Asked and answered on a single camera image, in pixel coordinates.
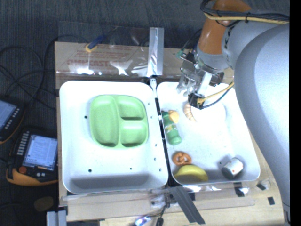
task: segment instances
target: white tray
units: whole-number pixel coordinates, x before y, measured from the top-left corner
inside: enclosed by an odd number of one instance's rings
[[[203,110],[192,107],[192,113],[198,121],[193,122],[188,120],[183,112],[188,98],[183,96],[183,93],[177,93],[177,85],[177,82],[163,82],[157,87],[161,110],[176,110],[180,115],[179,123],[176,125],[182,142],[178,145],[166,142],[172,174],[179,170],[179,166],[172,162],[172,157],[176,152],[183,151],[192,157],[192,164],[206,171],[209,180],[176,181],[186,185],[205,185],[256,180],[260,174],[260,166],[235,90],[230,89],[225,97],[211,107]],[[206,96],[225,87],[226,84],[209,86]],[[210,104],[217,98],[213,97],[206,103]],[[233,157],[242,161],[244,169],[235,178],[227,179],[221,169]]]
[[[127,95],[146,109],[144,145],[118,150],[92,139],[89,108],[98,95]],[[68,81],[60,89],[63,184],[74,194],[160,188],[168,171],[152,89],[139,82]]]

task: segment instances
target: green bottle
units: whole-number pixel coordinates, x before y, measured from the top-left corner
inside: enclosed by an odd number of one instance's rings
[[[182,142],[176,124],[169,118],[168,112],[162,111],[164,131],[167,135],[167,140],[171,145],[178,145]]]

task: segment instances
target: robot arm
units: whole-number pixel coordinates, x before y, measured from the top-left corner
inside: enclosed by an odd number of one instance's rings
[[[221,83],[225,68],[234,70],[240,109],[275,177],[290,225],[289,17],[252,11],[240,0],[217,0],[205,14],[198,44],[182,56],[177,90],[204,109],[207,87]]]

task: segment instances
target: yellow cable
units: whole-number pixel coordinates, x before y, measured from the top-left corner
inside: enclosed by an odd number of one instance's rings
[[[217,96],[217,95],[220,95],[220,94],[226,92],[227,90],[231,89],[233,87],[233,85],[234,85],[234,82],[231,82],[228,87],[226,87],[225,89],[221,90],[220,92],[217,92],[217,93],[215,93],[213,95],[210,95],[210,96],[207,96],[205,98],[198,98],[197,99],[197,104],[198,105],[202,105],[207,99],[210,99],[210,98],[212,98],[214,96]]]
[[[237,16],[237,17],[215,17],[211,16],[207,13],[204,13],[205,16],[211,20],[246,20],[247,21],[257,21],[257,22],[264,22],[270,24],[287,24],[287,21],[280,21],[280,20],[273,20],[273,19],[266,19],[266,18],[256,18],[256,17],[245,17],[245,16]]]

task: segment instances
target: cable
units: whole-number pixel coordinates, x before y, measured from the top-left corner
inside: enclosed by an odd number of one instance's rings
[[[4,164],[7,164],[8,163],[8,161],[7,160],[5,160],[4,158],[2,158],[2,157],[0,157],[0,162],[2,162],[2,163],[4,163]]]
[[[217,102],[219,102],[229,91],[230,91],[230,89],[232,88],[234,86],[234,82],[232,82],[232,83],[230,83],[229,84],[229,86],[227,87],[227,88],[225,88],[225,89],[223,89],[222,91],[220,91],[220,92],[218,92],[218,93],[216,93],[216,94],[213,94],[213,95],[211,95],[211,96],[208,96],[208,97],[206,97],[206,98],[209,98],[209,97],[213,97],[213,96],[216,96],[216,95],[219,95],[219,94],[221,94],[222,92],[224,92],[223,93],[223,95],[221,96],[221,97],[219,97],[216,101],[214,101],[213,103],[211,103],[211,104],[209,104],[209,105],[200,105],[199,107],[198,107],[198,109],[199,110],[202,110],[202,109],[205,109],[205,108],[208,108],[208,107],[210,107],[210,106],[213,106],[214,104],[216,104]]]
[[[9,184],[8,184],[9,203],[12,204],[12,209],[13,209],[13,211],[14,211],[14,214],[15,214],[16,219],[17,219],[17,221],[19,222],[19,224],[22,225],[22,226],[26,226],[26,225],[20,220],[20,218],[19,218],[19,216],[18,216],[18,214],[17,214],[17,212],[16,212],[15,205],[14,205],[14,203],[13,203],[13,197],[12,197],[11,193],[12,193],[12,192],[11,192],[11,184],[9,183]]]
[[[181,50],[177,53],[177,57],[181,58],[181,56],[184,54],[184,50],[188,47],[189,44],[192,43],[193,39],[195,38],[199,38],[198,33],[200,33],[203,30],[203,28],[198,29],[187,41],[186,43],[183,45],[183,47],[181,48]]]
[[[41,89],[41,88],[39,88],[39,87],[37,87],[37,86],[32,86],[32,85],[29,85],[29,84],[27,84],[27,83],[19,82],[19,81],[18,81],[19,78],[16,79],[16,78],[12,75],[12,73],[10,73],[9,70],[8,70],[7,68],[5,68],[4,66],[2,66],[2,65],[0,65],[0,72],[1,72],[4,76],[6,76],[9,80],[15,81],[15,83],[16,83],[17,85],[19,85],[19,87],[21,87],[21,88],[23,89],[23,91],[24,91],[27,95],[29,95],[29,96],[32,96],[32,94],[29,93],[29,92],[28,92],[24,87],[22,87],[21,85],[27,86],[27,87],[32,87],[32,88],[39,89],[39,90],[43,90],[43,89]],[[35,100],[38,101],[38,102],[40,102],[41,104],[43,104],[44,106],[46,106],[46,107],[48,107],[48,108],[50,108],[50,109],[53,109],[53,110],[56,109],[56,108],[53,108],[53,107],[48,106],[48,105],[45,104],[43,101],[41,101],[41,100],[39,100],[39,99],[37,99],[37,98],[35,98]]]
[[[242,21],[257,21],[273,24],[289,23],[289,16],[280,13],[263,13],[255,14],[251,12],[234,12],[221,11],[207,8],[206,5],[213,0],[203,0],[200,9],[205,16],[212,20],[242,20]]]
[[[166,205],[164,205],[163,210],[160,213],[160,217],[157,219],[156,226],[162,226],[163,225],[164,220],[163,220],[162,216],[165,212],[165,209],[166,209]]]
[[[229,27],[232,27],[233,25],[239,23],[240,21],[239,21],[239,20],[236,20],[236,21],[234,21],[233,23],[231,23],[231,24],[229,24],[229,25],[224,25],[224,24],[220,23],[218,20],[216,20],[216,22],[217,22],[219,25],[223,26],[223,27],[229,28]]]
[[[42,92],[46,92],[46,93],[49,93],[49,94],[51,94],[51,95],[56,96],[54,92],[50,92],[50,91],[48,91],[48,90],[42,89],[41,86],[42,86],[42,84],[43,84],[43,82],[44,82],[45,73],[46,73],[46,72],[54,72],[54,70],[46,70],[46,69],[45,69],[45,67],[46,67],[46,59],[47,59],[47,56],[48,56],[48,50],[49,50],[50,46],[51,46],[55,41],[57,41],[58,39],[60,39],[60,38],[62,38],[62,37],[75,37],[75,38],[79,38],[79,39],[81,39],[81,40],[87,42],[87,40],[86,40],[85,38],[83,38],[83,37],[81,37],[81,36],[77,36],[77,35],[64,34],[64,35],[57,36],[57,37],[55,37],[54,39],[52,39],[52,40],[48,43],[48,45],[47,45],[47,47],[46,47],[46,49],[45,49],[45,52],[44,52],[44,54],[43,54],[43,59],[41,59],[40,56],[39,56],[34,50],[32,50],[31,48],[23,47],[23,46],[7,46],[7,47],[3,48],[3,49],[0,51],[0,56],[3,55],[4,52],[6,52],[6,51],[8,51],[8,50],[11,50],[11,49],[23,49],[23,50],[30,51],[30,52],[33,53],[33,54],[35,55],[35,57],[38,59],[38,62],[39,62],[39,64],[40,64],[40,66],[41,66],[41,70],[39,70],[39,71],[29,72],[29,73],[26,73],[26,74],[24,74],[24,75],[18,77],[18,78],[15,78],[15,77],[13,76],[13,74],[12,74],[7,68],[5,68],[4,66],[0,65],[0,72],[1,72],[4,76],[6,76],[8,79],[10,79],[11,81],[13,81],[12,83],[9,84],[9,86],[8,86],[6,92],[5,92],[5,95],[6,95],[6,96],[8,96],[8,90],[9,90],[14,84],[17,84],[17,85],[18,85],[18,86],[19,86],[19,87],[20,87],[27,95],[30,96],[30,99],[29,99],[28,102],[26,103],[26,107],[30,107],[30,108],[31,108],[31,107],[33,106],[33,103],[31,104],[31,106],[30,106],[30,103],[31,103],[32,101],[38,101],[39,103],[43,104],[43,105],[46,106],[47,108],[52,109],[52,110],[56,110],[55,107],[50,107],[50,106],[48,106],[47,104],[45,104],[43,101],[37,99],[37,95],[38,95],[38,93],[39,93],[40,91],[42,91]],[[39,82],[38,86],[33,86],[33,85],[28,84],[28,83],[24,83],[24,82],[20,82],[20,81],[19,81],[21,78],[24,78],[24,77],[26,77],[26,76],[28,76],[28,75],[33,74],[33,73],[43,73],[42,76],[41,76],[41,79],[40,79],[40,82]],[[29,91],[27,91],[27,90],[25,89],[25,87],[29,87],[29,88],[35,89],[34,93],[31,94]]]
[[[209,96],[207,96],[207,97],[205,97],[205,98],[198,98],[198,99],[197,99],[197,104],[198,104],[198,105],[202,105],[207,99],[210,99],[210,98],[212,98],[212,97],[214,97],[214,96],[218,96],[218,95],[220,95],[221,93],[223,93],[223,92],[229,90],[229,89],[232,88],[233,86],[234,86],[234,82],[231,82],[225,89],[223,89],[223,90],[221,90],[221,91],[219,91],[219,92],[217,92],[217,93],[215,93],[215,94],[209,95]]]
[[[40,72],[54,72],[54,70],[36,70],[36,71],[32,71],[32,72],[23,74],[22,76],[20,76],[20,77],[14,79],[14,81],[12,81],[12,82],[9,84],[9,86],[8,86],[8,88],[6,89],[6,92],[5,92],[4,95],[7,97],[7,96],[8,96],[8,95],[7,95],[8,90],[10,89],[10,87],[12,87],[12,86],[13,86],[15,83],[17,83],[17,82],[20,83],[20,84],[22,84],[22,85],[24,85],[24,86],[30,87],[30,88],[34,88],[34,89],[38,88],[37,86],[33,86],[33,85],[30,85],[30,84],[22,83],[22,82],[20,82],[19,80],[22,79],[23,77],[28,76],[28,75],[31,75],[31,74],[34,74],[34,73],[40,73]],[[40,90],[40,91],[43,91],[43,92],[46,92],[46,93],[49,93],[49,94],[51,94],[51,95],[53,95],[53,96],[56,96],[56,94],[55,94],[54,92],[51,92],[51,91],[48,91],[48,90],[45,90],[45,89],[41,89],[41,88],[39,88],[39,90]]]
[[[4,204],[1,204],[0,205],[0,209],[4,209],[4,208],[7,208],[7,207],[20,206],[20,205],[21,204],[17,203],[17,202],[15,202],[15,203],[9,203],[9,202],[7,202],[7,203],[4,203]]]

